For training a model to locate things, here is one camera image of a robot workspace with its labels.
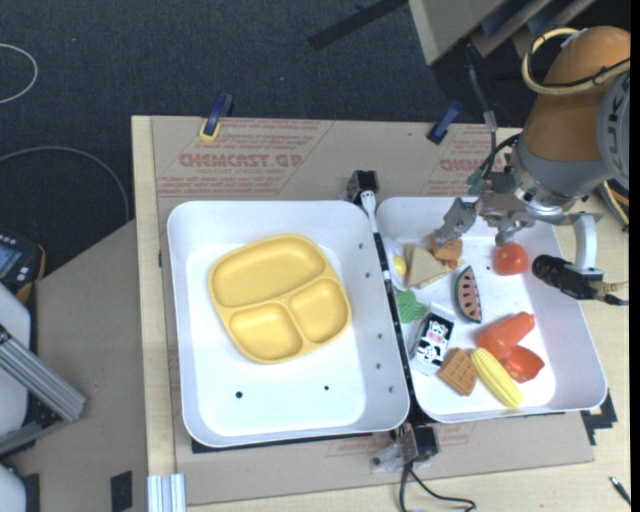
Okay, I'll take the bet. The brown cardboard board red print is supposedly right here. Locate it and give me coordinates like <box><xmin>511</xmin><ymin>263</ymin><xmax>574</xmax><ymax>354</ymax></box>
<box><xmin>149</xmin><ymin>115</ymin><xmax>597</xmax><ymax>506</ymax></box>

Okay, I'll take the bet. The orange toy pizza slice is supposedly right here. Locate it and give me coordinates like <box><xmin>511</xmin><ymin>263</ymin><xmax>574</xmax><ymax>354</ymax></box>
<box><xmin>428</xmin><ymin>233</ymin><xmax>465</xmax><ymax>270</ymax></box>

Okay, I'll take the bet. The yellow divided plate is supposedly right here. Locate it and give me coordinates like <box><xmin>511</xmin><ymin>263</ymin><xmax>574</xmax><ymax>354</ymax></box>
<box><xmin>207</xmin><ymin>233</ymin><xmax>353</xmax><ymax>366</ymax></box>

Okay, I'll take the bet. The yellow corn cob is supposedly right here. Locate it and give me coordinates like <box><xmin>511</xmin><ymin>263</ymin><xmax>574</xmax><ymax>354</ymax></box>
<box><xmin>469</xmin><ymin>346</ymin><xmax>524</xmax><ymax>409</ymax></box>

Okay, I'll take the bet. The black and white milk carton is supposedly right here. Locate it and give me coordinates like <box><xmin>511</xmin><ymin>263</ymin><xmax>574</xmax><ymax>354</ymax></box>
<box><xmin>408</xmin><ymin>301</ymin><xmax>457</xmax><ymax>378</ymax></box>

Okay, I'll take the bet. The black pen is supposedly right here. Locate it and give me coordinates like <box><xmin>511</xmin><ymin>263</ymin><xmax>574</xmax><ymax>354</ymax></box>
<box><xmin>608</xmin><ymin>476</ymin><xmax>631</xmax><ymax>505</ymax></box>

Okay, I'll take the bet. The watermelon slice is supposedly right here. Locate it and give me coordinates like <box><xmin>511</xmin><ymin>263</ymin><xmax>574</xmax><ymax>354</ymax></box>
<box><xmin>453</xmin><ymin>265</ymin><xmax>484</xmax><ymax>325</ymax></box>

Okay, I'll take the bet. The green lettuce leaf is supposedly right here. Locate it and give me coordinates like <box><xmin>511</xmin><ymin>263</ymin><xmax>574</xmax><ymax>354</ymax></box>
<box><xmin>394</xmin><ymin>288</ymin><xmax>432</xmax><ymax>324</ymax></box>

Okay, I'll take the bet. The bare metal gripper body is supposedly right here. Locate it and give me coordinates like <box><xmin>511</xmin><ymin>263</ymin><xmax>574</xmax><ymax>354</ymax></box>
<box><xmin>474</xmin><ymin>171</ymin><xmax>577</xmax><ymax>227</ymax></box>

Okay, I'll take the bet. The red tomato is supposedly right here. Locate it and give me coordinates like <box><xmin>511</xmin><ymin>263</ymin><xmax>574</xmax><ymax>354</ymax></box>
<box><xmin>492</xmin><ymin>242</ymin><xmax>530</xmax><ymax>277</ymax></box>

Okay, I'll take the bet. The white fried egg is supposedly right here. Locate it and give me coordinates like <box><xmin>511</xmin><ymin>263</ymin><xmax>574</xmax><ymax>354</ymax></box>
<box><xmin>382</xmin><ymin>236</ymin><xmax>409</xmax><ymax>292</ymax></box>

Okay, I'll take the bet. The tan triangular sandwich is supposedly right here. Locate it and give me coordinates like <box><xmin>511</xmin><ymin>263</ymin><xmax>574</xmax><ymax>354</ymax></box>
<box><xmin>402</xmin><ymin>242</ymin><xmax>451</xmax><ymax>291</ymax></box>

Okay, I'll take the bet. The thin black and white rod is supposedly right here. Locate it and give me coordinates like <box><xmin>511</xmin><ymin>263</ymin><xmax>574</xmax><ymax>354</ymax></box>
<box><xmin>360</xmin><ymin>191</ymin><xmax>415</xmax><ymax>427</ymax></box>

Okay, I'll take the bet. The brown waffle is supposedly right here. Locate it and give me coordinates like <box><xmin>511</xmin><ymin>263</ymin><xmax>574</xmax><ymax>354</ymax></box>
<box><xmin>437</xmin><ymin>347</ymin><xmax>479</xmax><ymax>398</ymax></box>

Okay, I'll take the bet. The white plastic tray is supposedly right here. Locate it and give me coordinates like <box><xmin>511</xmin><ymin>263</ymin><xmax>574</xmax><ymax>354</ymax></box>
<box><xmin>374</xmin><ymin>195</ymin><xmax>609</xmax><ymax>424</ymax></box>
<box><xmin>166</xmin><ymin>199</ymin><xmax>412</xmax><ymax>448</ymax></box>

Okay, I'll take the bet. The black cylinder on white bracket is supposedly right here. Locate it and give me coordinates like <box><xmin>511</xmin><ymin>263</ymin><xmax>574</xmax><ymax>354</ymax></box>
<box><xmin>530</xmin><ymin>211</ymin><xmax>609</xmax><ymax>301</ymax></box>

